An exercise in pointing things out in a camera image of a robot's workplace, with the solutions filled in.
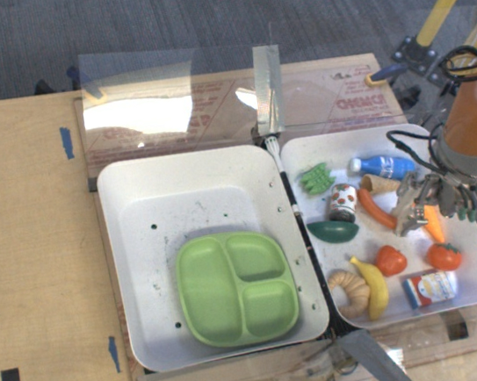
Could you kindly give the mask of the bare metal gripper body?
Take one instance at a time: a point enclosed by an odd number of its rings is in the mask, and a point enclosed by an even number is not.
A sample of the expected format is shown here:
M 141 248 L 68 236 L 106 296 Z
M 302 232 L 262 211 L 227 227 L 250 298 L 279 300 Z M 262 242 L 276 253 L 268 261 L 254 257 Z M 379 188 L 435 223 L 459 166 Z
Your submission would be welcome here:
M 448 174 L 428 173 L 419 176 L 415 171 L 408 172 L 401 181 L 402 188 L 420 190 L 418 200 L 424 205 L 438 205 L 437 194 L 441 188 L 453 186 L 458 192 L 458 202 L 473 200 L 473 194 L 464 184 Z

